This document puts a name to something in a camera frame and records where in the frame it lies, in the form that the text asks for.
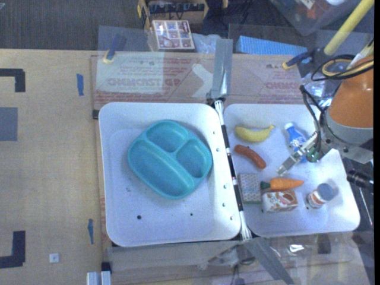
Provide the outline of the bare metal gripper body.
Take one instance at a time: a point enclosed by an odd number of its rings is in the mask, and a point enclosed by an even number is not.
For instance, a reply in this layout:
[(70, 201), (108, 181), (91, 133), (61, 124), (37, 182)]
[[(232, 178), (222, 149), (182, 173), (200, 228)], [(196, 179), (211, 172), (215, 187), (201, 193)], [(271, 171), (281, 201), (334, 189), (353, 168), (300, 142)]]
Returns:
[(345, 144), (334, 134), (325, 134), (314, 132), (311, 137), (305, 141), (297, 154), (306, 157), (309, 162), (316, 162), (327, 155), (329, 151), (337, 150), (345, 158), (354, 160), (359, 163), (367, 163), (373, 159), (373, 152), (359, 145)]

